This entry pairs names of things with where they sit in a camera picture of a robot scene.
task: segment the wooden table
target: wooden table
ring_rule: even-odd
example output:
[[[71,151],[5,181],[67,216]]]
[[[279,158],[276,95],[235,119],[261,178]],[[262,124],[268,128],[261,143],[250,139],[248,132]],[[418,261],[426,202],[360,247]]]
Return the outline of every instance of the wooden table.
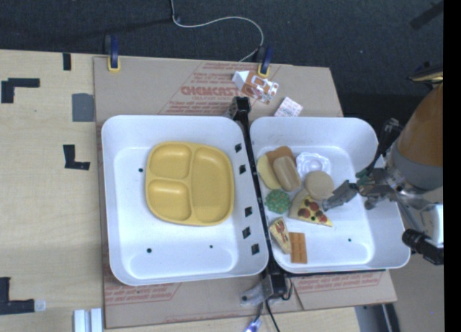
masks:
[[[0,79],[39,78],[0,104],[0,277],[10,300],[46,301],[46,310],[0,315],[1,331],[71,331],[74,310],[103,308],[102,249],[94,122],[73,122],[71,96],[94,93],[93,55],[0,50]],[[63,146],[89,170],[65,169]],[[354,308],[276,315],[281,331],[357,332]],[[242,331],[250,318],[119,331]],[[260,331],[275,331],[263,316]]]

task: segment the yellow plate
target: yellow plate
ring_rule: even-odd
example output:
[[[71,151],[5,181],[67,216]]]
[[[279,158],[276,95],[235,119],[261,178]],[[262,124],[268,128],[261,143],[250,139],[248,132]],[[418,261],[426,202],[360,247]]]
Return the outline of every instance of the yellow plate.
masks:
[[[217,225],[231,215],[232,164],[212,146],[169,141],[149,153],[146,199],[162,220],[184,225]]]

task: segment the black carpet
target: black carpet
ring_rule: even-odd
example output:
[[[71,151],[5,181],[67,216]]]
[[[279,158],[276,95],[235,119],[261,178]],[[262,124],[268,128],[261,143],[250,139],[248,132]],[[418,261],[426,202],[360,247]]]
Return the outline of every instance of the black carpet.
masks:
[[[427,93],[407,80],[442,63],[444,0],[174,0],[182,24],[225,16],[254,20],[272,62],[329,67],[345,115],[401,122]],[[0,48],[102,53],[117,36],[122,55],[240,60],[259,32],[236,19],[199,29],[171,21],[169,0],[0,0]]]

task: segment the toy pizza slice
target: toy pizza slice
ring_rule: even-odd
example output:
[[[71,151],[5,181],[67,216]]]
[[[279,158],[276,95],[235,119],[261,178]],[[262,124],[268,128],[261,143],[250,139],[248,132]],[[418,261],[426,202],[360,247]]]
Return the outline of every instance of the toy pizza slice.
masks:
[[[274,236],[275,241],[285,254],[291,253],[290,236],[288,235],[287,225],[283,217],[277,218],[270,226],[269,232]]]
[[[305,189],[298,192],[293,199],[288,217],[333,227],[333,223]]]

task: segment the cardboard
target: cardboard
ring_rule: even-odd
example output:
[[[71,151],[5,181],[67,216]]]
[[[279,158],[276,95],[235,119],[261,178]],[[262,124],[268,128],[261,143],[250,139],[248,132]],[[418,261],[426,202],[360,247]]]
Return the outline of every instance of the cardboard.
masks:
[[[107,58],[94,57],[106,328],[255,315],[257,307],[242,306],[240,294],[259,283],[257,275],[141,287],[114,278],[107,254],[100,131],[104,121],[115,115],[224,115],[233,98],[243,96],[232,82],[234,73],[255,71],[257,65],[131,57],[124,57],[121,65],[119,73],[110,73]],[[278,92],[268,104],[251,99],[250,122],[274,115],[286,97],[300,105],[300,115],[342,116],[327,68],[271,65],[269,79],[279,84]],[[388,271],[313,275],[292,282],[292,297],[275,302],[274,313],[396,300]]]

